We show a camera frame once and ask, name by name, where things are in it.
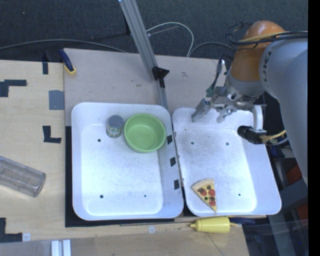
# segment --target gray tape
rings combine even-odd
[[[60,90],[49,91],[49,110],[65,109],[65,93]]]

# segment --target can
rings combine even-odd
[[[106,134],[111,138],[119,137],[124,123],[125,121],[120,115],[115,114],[110,116],[106,125]]]

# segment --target clear plastic container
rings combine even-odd
[[[44,172],[0,156],[0,185],[36,197],[45,181]]]

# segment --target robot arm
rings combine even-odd
[[[232,43],[232,34],[228,37]],[[200,102],[192,121],[211,108],[219,112],[218,123],[237,110],[253,112],[254,102],[266,91],[280,103],[292,151],[303,176],[308,177],[308,32],[285,32],[273,22],[257,21],[250,23],[237,44],[224,86],[207,89],[211,100]],[[258,144],[263,143],[260,138],[266,131],[241,126],[238,134]]]

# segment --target white cable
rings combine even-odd
[[[187,53],[187,55],[186,55],[186,56],[188,57],[189,54],[190,54],[190,51],[191,51],[192,47],[194,46],[194,34],[193,34],[192,31],[190,30],[190,28],[188,28],[186,25],[181,24],[181,23],[179,23],[179,22],[166,22],[166,23],[162,23],[162,24],[156,25],[156,26],[154,26],[154,27],[152,27],[152,28],[149,28],[149,29],[146,30],[146,32],[149,32],[149,31],[151,31],[151,30],[154,30],[154,29],[156,29],[156,28],[158,28],[158,27],[161,27],[161,26],[164,26],[164,25],[167,25],[167,24],[177,24],[177,25],[183,26],[184,28],[186,28],[186,29],[190,32],[191,37],[192,37],[192,40],[191,40],[191,46],[190,46],[189,51],[188,51],[188,53]]]

